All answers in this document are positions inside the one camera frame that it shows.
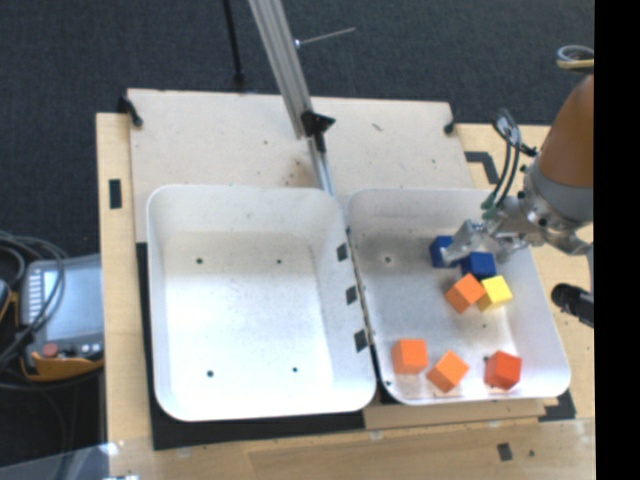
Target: wooden table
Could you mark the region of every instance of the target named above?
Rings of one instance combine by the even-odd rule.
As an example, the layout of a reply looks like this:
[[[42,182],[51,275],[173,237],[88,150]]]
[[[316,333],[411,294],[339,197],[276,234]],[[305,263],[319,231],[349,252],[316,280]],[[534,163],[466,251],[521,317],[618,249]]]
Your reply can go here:
[[[320,106],[323,104],[339,109],[341,101],[320,99]],[[393,105],[399,110],[402,105],[425,108],[429,104],[394,102]],[[442,104],[434,105],[440,119]],[[426,115],[424,119],[429,122],[432,117]],[[438,127],[439,135],[442,124],[433,125]],[[547,133],[546,127],[521,129],[524,142],[531,146],[540,146]],[[488,125],[457,125],[454,134],[442,140],[459,141],[466,152],[488,153],[498,168],[502,165],[504,143]],[[154,479],[215,475],[225,479],[429,475],[548,478],[550,473],[554,478],[595,477],[593,330],[560,313],[551,302],[549,306],[572,371],[574,419],[544,423],[538,420],[549,408],[564,403],[556,399],[428,408],[384,406],[374,400],[364,410],[366,428],[362,431],[154,451],[135,255],[135,195],[128,116],[97,115],[97,151],[107,432],[109,441],[118,449],[111,459],[113,475],[129,472]],[[473,184],[489,187],[483,165],[467,165]],[[336,168],[340,178],[341,166]],[[119,184],[122,195],[115,204],[111,198],[114,182]],[[520,186],[518,178],[514,189]],[[591,239],[592,229],[583,230],[581,236]],[[533,254],[547,294],[558,282],[589,286],[584,258],[570,258],[547,246],[537,248]]]

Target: white tray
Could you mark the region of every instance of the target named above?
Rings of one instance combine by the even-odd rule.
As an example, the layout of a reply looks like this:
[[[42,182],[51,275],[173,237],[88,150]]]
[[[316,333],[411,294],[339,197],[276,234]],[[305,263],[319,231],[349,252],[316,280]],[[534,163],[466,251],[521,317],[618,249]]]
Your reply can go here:
[[[381,380],[402,403],[547,398],[569,386],[568,362],[529,249],[496,264],[514,295],[501,307],[480,312],[473,306],[458,314],[444,299],[461,269],[433,268],[429,245],[438,235],[453,235],[465,219],[480,220],[486,196],[467,189],[366,190],[350,201],[354,256]],[[425,375],[396,375],[391,348],[401,338],[427,342],[429,368],[451,349],[470,370],[448,393]],[[498,349],[522,358],[521,380],[510,391],[491,389],[483,380],[485,358]]]
[[[358,410],[376,379],[337,201],[176,185],[148,203],[155,393],[184,421]]]

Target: electronic device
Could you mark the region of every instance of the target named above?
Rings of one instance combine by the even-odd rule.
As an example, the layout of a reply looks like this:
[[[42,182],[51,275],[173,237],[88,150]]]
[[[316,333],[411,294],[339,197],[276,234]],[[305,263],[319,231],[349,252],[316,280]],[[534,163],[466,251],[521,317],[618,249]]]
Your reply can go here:
[[[31,329],[22,364],[37,381],[63,380],[104,364],[100,255],[29,264],[20,290],[18,326]]]

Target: cube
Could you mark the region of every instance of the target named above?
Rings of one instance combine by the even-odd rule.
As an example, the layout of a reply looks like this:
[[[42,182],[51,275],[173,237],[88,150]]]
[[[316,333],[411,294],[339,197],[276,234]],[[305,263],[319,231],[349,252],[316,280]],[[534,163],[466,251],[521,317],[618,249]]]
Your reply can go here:
[[[444,298],[458,313],[463,313],[486,294],[485,287],[472,274],[458,280],[444,294]]]
[[[422,339],[401,339],[391,349],[393,371],[400,375],[416,375],[429,366],[427,343]]]
[[[429,379],[441,391],[448,393],[456,387],[469,371],[465,363],[455,352],[448,350],[427,373]]]
[[[513,294],[503,276],[494,276],[481,281],[486,293],[478,300],[480,311],[495,308],[510,301]]]
[[[460,267],[463,275],[473,274],[478,281],[497,274],[496,263],[490,252],[474,251],[461,260]]]
[[[509,390],[520,382],[522,358],[498,350],[485,365],[484,381],[490,386]]]
[[[431,253],[431,264],[433,268],[453,268],[460,264],[460,260],[456,260],[451,264],[446,264],[442,259],[442,252],[440,249],[445,249],[453,243],[453,238],[448,235],[437,236],[436,239],[431,242],[429,246],[429,252]]]

